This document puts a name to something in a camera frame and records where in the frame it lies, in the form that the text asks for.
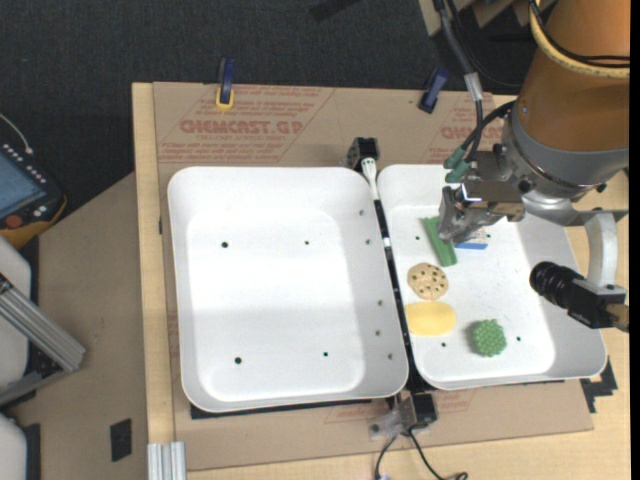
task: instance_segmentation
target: orange cylinder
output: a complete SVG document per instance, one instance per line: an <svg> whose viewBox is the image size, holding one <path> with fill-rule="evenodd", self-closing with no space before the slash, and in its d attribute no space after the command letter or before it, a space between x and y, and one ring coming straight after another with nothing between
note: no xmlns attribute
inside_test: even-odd
<svg viewBox="0 0 640 480"><path fill-rule="evenodd" d="M580 55L629 56L631 0L558 0L546 25ZM538 50L518 96L518 117L536 141L561 150L629 147L629 79L600 78L560 66Z"/></svg>

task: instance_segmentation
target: black fabric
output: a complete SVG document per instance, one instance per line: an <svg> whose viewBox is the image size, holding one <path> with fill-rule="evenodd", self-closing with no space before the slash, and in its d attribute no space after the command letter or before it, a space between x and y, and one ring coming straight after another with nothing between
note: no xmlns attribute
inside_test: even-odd
<svg viewBox="0 0 640 480"><path fill-rule="evenodd" d="M0 112L68 213L133 170L134 81L213 81L223 56L238 83L409 89L437 66L457 71L418 0L358 0L318 21L310 9L328 1L0 0ZM464 84L456 74L446 88ZM12 136L0 122L0 139Z"/></svg>

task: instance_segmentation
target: tray with objects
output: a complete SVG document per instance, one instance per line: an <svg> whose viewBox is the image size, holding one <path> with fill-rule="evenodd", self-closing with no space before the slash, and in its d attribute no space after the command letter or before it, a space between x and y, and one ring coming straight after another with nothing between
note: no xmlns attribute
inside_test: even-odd
<svg viewBox="0 0 640 480"><path fill-rule="evenodd" d="M409 372L401 319L419 374L436 388L598 373L599 331L528 285L542 259L575 264L565 231L532 216L500 222L486 247L457 249L457 264L441 268L423 219L437 215L443 179L432 165L389 166L378 177L398 308L360 174L178 171L168 204L189 400L223 413L394 395Z"/></svg>

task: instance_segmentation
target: wooden table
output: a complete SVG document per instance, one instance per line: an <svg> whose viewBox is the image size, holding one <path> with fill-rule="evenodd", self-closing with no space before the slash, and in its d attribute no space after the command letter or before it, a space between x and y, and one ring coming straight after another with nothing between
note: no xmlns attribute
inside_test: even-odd
<svg viewBox="0 0 640 480"><path fill-rule="evenodd" d="M506 98L496 98L496 103ZM148 438L150 443L175 440L171 375L167 336L162 241L158 234L161 214L153 85L133 85L133 113L138 196L138 223L142 282L142 312ZM590 194L580 206L628 208L628 179L616 176L604 194ZM628 287L628 217L618 224L620 258L617 283ZM570 239L581 271L586 271L588 250L583 230L572 229ZM494 441L429 448L426 455L441 475L467 471L473 480L496 478L581 479L631 477L629 409L629 337L615 329L603 331L618 382L614 396L598 398L593 415L595 430L579 434ZM193 472L191 480L204 479L370 479L376 456L355 456L267 464ZM429 478L415 451L390 452L384 471L394 480Z"/></svg>

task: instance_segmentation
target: blue clip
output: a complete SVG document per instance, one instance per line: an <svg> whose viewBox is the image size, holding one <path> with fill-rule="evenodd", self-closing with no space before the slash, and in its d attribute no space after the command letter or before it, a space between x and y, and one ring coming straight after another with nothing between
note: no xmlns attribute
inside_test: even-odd
<svg viewBox="0 0 640 480"><path fill-rule="evenodd" d="M233 59L223 58L220 61L218 69L218 79L220 86L216 91L216 106L221 110L229 110L233 107L233 71L235 69L235 61Z"/></svg>
<svg viewBox="0 0 640 480"><path fill-rule="evenodd" d="M420 98L418 108L431 114L438 102L438 93L449 80L449 71L445 68L436 68L426 84L427 91Z"/></svg>

